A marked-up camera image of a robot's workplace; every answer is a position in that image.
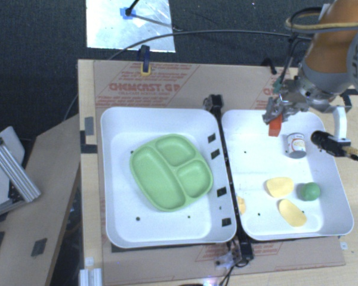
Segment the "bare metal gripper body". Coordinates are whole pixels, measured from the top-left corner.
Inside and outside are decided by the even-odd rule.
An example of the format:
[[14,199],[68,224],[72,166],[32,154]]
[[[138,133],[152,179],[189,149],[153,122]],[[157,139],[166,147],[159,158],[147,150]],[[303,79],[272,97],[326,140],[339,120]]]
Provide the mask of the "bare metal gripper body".
[[332,94],[318,88],[307,79],[285,80],[279,97],[290,113],[306,112],[309,108],[324,112],[330,107]]

